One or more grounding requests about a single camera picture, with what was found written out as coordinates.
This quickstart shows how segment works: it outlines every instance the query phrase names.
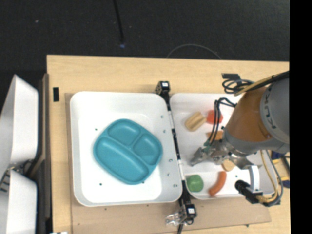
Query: blue object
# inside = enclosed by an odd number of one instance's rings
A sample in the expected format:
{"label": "blue object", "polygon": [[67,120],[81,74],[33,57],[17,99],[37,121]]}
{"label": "blue object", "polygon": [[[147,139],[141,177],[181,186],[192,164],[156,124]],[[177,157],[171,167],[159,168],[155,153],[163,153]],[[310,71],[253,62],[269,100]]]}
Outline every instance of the blue object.
{"label": "blue object", "polygon": [[119,119],[97,138],[93,154],[96,161],[124,183],[145,181],[162,157],[160,141],[141,125]]}

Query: yellow cable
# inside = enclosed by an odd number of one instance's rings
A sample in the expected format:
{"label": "yellow cable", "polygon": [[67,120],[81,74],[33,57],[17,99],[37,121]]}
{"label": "yellow cable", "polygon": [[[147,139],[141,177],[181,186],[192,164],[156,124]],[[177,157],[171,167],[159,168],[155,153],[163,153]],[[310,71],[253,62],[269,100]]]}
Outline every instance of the yellow cable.
{"label": "yellow cable", "polygon": [[260,203],[270,203],[270,202],[274,201],[277,198],[278,191],[277,191],[277,187],[275,186],[275,183],[274,183],[274,180],[272,178],[272,175],[271,175],[271,173],[269,171],[269,168],[267,166],[267,163],[265,162],[264,155],[263,155],[263,150],[261,150],[261,158],[262,158],[263,166],[264,166],[265,170],[267,171],[267,174],[268,174],[268,176],[270,178],[270,181],[271,181],[271,183],[272,183],[272,185],[274,187],[274,191],[275,192],[274,192],[274,196],[273,197],[256,196],[256,198],[259,200]]}

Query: green ball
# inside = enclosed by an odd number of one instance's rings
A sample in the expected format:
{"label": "green ball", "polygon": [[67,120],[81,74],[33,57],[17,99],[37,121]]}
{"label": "green ball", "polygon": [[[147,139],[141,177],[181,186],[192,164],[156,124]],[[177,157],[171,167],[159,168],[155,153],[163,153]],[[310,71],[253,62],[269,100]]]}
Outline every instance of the green ball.
{"label": "green ball", "polygon": [[190,192],[198,193],[204,188],[204,181],[197,174],[187,177],[186,184]]}

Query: toy hot dog bun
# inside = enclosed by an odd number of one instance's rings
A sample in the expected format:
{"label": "toy hot dog bun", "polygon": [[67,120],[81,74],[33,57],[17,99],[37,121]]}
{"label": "toy hot dog bun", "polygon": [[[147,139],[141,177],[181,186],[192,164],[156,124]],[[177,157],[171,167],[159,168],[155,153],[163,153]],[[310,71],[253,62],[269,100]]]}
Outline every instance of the toy hot dog bun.
{"label": "toy hot dog bun", "polygon": [[219,172],[218,175],[218,181],[216,182],[216,184],[209,189],[209,195],[212,197],[214,195],[216,195],[224,186],[226,181],[226,171],[221,171]]}

